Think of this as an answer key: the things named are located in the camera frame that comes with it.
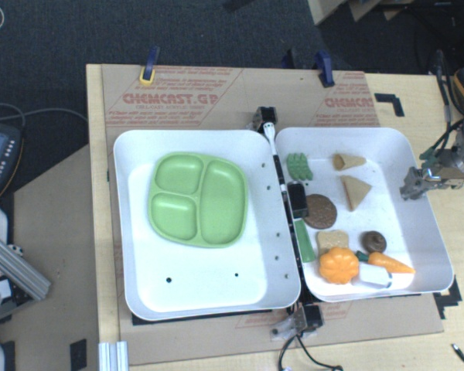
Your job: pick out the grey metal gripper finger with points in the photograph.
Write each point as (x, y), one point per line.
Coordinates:
(415, 175)
(410, 192)

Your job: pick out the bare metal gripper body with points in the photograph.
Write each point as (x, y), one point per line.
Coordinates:
(454, 173)

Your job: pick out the white plastic tray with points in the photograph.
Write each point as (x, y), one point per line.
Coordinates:
(201, 276)
(398, 222)

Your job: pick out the tan triangular bread slice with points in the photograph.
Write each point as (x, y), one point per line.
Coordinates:
(355, 191)

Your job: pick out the brown doughnut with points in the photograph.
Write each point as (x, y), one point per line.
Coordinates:
(374, 242)

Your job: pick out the tan cone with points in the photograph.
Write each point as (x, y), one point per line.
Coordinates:
(348, 161)

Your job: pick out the orange carrot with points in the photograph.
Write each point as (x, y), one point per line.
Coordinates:
(386, 263)

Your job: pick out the brown round biscuit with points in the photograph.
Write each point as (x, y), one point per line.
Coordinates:
(321, 213)

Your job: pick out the tan square bread slice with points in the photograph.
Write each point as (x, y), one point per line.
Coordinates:
(332, 240)

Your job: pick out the small white bottle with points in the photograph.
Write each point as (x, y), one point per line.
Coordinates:
(373, 276)

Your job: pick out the orange pumpkin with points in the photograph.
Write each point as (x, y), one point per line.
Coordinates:
(338, 266)

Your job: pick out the small black carton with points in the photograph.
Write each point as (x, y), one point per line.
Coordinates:
(297, 201)

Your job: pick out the green grapes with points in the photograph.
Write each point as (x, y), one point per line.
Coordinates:
(298, 166)

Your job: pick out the green rectangular bar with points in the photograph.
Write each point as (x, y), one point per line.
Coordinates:
(304, 242)

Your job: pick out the thin black and white rod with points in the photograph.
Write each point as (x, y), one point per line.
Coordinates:
(271, 139)

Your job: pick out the green divided plate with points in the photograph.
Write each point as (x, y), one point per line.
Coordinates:
(220, 203)

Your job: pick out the brown cardboard board red print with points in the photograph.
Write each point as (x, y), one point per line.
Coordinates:
(224, 91)

